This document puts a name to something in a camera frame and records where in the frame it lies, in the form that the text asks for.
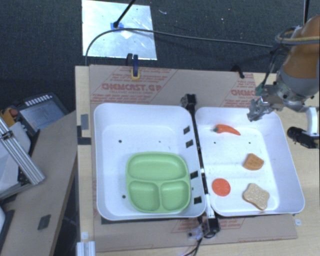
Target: bread slice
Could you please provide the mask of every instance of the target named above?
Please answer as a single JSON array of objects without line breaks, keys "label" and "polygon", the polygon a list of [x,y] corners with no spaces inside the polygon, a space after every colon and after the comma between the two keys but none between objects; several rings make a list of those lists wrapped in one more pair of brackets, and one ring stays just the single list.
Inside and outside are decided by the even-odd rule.
[{"label": "bread slice", "polygon": [[262,189],[255,183],[250,183],[246,191],[243,193],[243,199],[253,204],[258,209],[264,211],[268,206],[268,191]]},{"label": "bread slice", "polygon": [[255,154],[250,153],[248,154],[243,167],[251,171],[256,171],[259,170],[264,165],[264,163],[265,161],[263,161],[261,158],[259,158]]}]

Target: wooden table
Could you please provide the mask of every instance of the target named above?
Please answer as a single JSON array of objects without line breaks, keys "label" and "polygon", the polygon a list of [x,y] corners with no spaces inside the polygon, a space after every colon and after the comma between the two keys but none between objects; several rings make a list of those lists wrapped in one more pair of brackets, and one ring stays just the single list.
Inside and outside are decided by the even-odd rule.
[{"label": "wooden table", "polygon": [[[14,214],[1,256],[54,254],[76,173],[76,155],[75,112],[40,131],[32,160],[45,179],[2,206],[5,212],[14,210]],[[49,222],[39,230],[42,217],[48,218]]]},{"label": "wooden table", "polygon": [[[76,108],[77,125],[81,125],[81,115],[90,113],[90,69],[85,66],[78,66],[75,69],[76,78]],[[264,78],[264,74],[254,73],[254,79],[258,84]],[[270,76],[270,81],[275,78],[275,74]],[[319,93],[307,105],[319,104]],[[277,112],[280,116],[283,128],[286,131],[289,127],[305,128],[307,119],[304,114],[298,114],[289,109]],[[83,137],[91,137],[89,129],[82,131]],[[288,146],[293,158],[297,175],[305,198],[304,210],[296,215],[294,219],[301,222],[296,226],[298,239],[276,240],[276,241],[256,241],[233,244],[203,245],[198,250],[199,256],[301,256],[318,255],[320,252],[320,198],[319,198],[319,150],[306,149],[294,144],[289,138]],[[78,146],[78,174],[79,174],[79,211],[80,211],[80,231],[87,232],[88,238],[81,241],[94,241],[93,223],[93,188],[92,188],[92,159],[91,147],[87,145]],[[142,256],[142,255],[184,255],[193,247],[171,247],[157,249],[139,249],[126,251],[99,252],[97,256]]]}]

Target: cardboard sheet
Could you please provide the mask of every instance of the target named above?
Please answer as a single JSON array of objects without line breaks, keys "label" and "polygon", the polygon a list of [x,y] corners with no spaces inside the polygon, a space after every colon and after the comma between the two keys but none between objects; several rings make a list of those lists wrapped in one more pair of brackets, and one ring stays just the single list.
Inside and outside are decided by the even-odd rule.
[{"label": "cardboard sheet", "polygon": [[[140,68],[140,79],[131,80],[128,66],[92,65],[89,70],[90,116],[105,102],[179,105],[185,94],[196,94],[200,107],[247,108],[255,96],[255,77],[237,72]],[[94,138],[91,118],[91,138]],[[191,246],[190,229],[197,219],[107,221],[97,211],[95,142],[92,139],[94,241],[97,252]],[[290,214],[220,219],[221,231],[203,244],[271,241],[297,238]]]}]

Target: orange carrot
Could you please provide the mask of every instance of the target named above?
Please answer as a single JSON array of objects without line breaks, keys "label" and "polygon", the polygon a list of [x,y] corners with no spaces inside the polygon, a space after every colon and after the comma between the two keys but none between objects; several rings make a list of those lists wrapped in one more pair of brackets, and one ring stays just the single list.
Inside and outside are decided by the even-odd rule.
[{"label": "orange carrot", "polygon": [[212,182],[212,190],[218,196],[225,197],[230,193],[231,187],[224,178],[217,178]]},{"label": "orange carrot", "polygon": [[221,133],[231,133],[231,134],[235,134],[235,135],[241,135],[240,132],[238,132],[236,129],[232,128],[229,125],[225,125],[225,124],[218,124],[214,129],[214,132],[216,132],[217,134],[221,134]]}]

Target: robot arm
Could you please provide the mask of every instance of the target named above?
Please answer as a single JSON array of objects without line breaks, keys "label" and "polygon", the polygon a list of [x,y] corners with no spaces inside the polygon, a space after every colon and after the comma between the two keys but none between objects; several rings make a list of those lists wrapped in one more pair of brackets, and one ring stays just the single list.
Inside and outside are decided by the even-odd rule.
[{"label": "robot arm", "polygon": [[[292,31],[291,38],[283,37]],[[306,113],[308,122],[313,122],[313,124],[309,123],[309,127],[318,126],[319,108],[311,110],[311,107],[305,106],[305,101],[319,91],[319,35],[320,15],[317,15],[303,27],[285,31],[275,38],[280,45],[292,47],[273,85],[266,85],[265,79],[256,88],[256,95],[260,98],[251,101],[247,114],[250,121],[257,121],[265,114],[274,110],[281,111],[287,107],[295,112]],[[292,128],[288,130],[288,136],[294,141],[300,142],[307,148],[319,148],[319,134],[315,134],[317,131],[314,131],[314,128],[308,128],[308,131]]]}]

